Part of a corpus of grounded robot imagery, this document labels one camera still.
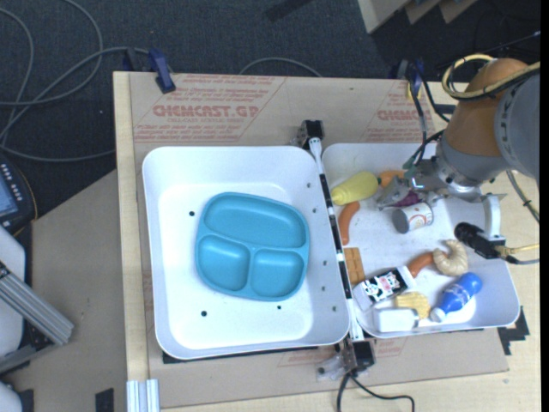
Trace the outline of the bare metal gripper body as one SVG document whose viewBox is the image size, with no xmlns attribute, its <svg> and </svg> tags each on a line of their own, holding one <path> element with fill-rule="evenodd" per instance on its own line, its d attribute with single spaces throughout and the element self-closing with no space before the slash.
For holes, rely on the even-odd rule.
<svg viewBox="0 0 549 412">
<path fill-rule="evenodd" d="M 408 160 L 405 170 L 407 185 L 424 195 L 459 198 L 478 203 L 482 192 L 478 165 L 471 157 L 431 157 L 422 161 Z"/>
</svg>

